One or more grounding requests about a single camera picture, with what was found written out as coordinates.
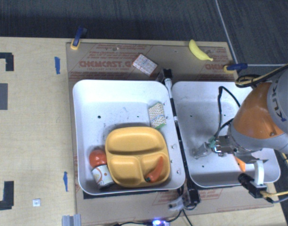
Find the yellow divided food tray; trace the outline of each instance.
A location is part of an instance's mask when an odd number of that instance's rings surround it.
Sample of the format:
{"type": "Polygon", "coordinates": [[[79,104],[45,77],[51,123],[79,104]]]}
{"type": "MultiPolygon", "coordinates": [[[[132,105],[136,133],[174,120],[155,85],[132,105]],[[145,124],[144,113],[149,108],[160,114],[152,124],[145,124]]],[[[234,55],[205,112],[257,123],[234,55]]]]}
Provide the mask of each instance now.
{"type": "Polygon", "coordinates": [[[105,142],[107,165],[113,180],[124,187],[160,184],[169,176],[170,161],[162,134],[151,127],[127,127],[113,130],[105,142]],[[163,169],[156,182],[145,181],[163,157],[163,169]]]}

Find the carrot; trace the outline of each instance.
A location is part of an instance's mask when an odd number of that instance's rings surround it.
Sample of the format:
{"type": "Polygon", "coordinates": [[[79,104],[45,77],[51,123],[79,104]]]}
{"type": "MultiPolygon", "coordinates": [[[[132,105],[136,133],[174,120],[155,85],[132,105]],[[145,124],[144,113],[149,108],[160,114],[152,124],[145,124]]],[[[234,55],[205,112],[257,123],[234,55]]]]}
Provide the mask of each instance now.
{"type": "Polygon", "coordinates": [[[243,162],[242,160],[240,160],[239,158],[235,157],[236,162],[238,163],[241,171],[245,172],[246,171],[246,164],[245,162],[243,162]]]}
{"type": "Polygon", "coordinates": [[[154,170],[152,170],[150,173],[148,173],[145,177],[145,181],[146,182],[150,182],[150,183],[154,183],[156,182],[160,175],[161,175],[161,172],[163,170],[163,166],[164,166],[164,159],[163,157],[161,156],[159,158],[159,161],[158,161],[158,164],[157,166],[155,167],[154,170]]]}

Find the floor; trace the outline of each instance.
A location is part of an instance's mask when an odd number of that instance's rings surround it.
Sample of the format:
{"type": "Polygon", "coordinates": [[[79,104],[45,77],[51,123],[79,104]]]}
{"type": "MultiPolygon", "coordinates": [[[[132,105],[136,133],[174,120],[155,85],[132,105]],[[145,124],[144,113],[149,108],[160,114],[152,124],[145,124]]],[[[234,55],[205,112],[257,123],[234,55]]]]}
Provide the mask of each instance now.
{"type": "Polygon", "coordinates": [[[87,38],[225,41],[235,63],[288,62],[288,0],[0,0],[0,36],[73,38],[79,25],[87,38]]]}

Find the light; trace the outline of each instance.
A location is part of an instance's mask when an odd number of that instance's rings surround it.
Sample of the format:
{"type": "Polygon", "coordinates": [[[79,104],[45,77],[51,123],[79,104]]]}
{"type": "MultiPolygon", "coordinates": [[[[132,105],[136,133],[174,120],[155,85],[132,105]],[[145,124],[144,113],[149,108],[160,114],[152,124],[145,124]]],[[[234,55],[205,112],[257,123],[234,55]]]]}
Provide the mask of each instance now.
{"type": "Polygon", "coordinates": [[[154,220],[152,222],[152,226],[169,226],[170,223],[163,221],[163,220],[154,220]]]}
{"type": "Polygon", "coordinates": [[[152,222],[152,225],[153,225],[153,226],[161,225],[161,221],[159,221],[159,220],[154,220],[154,221],[152,222]]]}

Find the banana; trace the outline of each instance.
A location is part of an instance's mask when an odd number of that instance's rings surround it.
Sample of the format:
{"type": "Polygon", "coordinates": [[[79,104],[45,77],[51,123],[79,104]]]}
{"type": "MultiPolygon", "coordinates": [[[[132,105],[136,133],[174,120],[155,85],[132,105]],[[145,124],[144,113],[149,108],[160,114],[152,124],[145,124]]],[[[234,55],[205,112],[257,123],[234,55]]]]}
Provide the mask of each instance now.
{"type": "Polygon", "coordinates": [[[194,40],[190,40],[189,49],[200,60],[210,60],[213,61],[213,58],[210,58],[205,52],[203,52],[196,44],[194,40]]]}

